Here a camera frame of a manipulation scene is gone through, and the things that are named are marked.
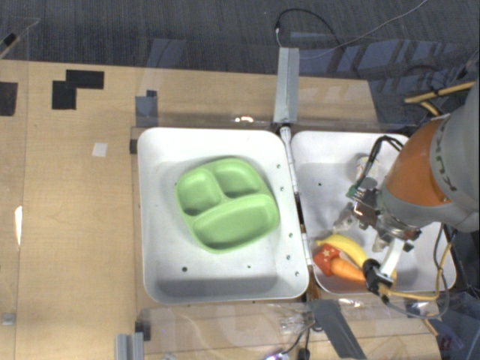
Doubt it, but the yellow banana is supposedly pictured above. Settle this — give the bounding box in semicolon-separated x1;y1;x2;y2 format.
315;233;369;271

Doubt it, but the red carton with star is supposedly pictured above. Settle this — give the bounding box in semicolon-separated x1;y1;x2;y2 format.
313;242;342;277

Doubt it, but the small white can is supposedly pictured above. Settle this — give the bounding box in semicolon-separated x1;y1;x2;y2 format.
354;154;380;182

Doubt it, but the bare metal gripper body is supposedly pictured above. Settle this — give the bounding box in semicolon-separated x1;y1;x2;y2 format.
350;187;422;244

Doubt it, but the green divided plate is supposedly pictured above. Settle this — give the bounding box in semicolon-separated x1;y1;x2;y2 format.
175;157;281;255

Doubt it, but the orange carrot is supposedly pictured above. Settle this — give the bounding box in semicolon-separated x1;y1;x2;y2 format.
329;257;367;283

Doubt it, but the black cylinder on white bracket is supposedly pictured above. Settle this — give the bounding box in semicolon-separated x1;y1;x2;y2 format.
361;238;413;297

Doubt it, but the white plastic tray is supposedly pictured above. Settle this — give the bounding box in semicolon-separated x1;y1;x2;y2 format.
290;130;458;297
136;127;311;306

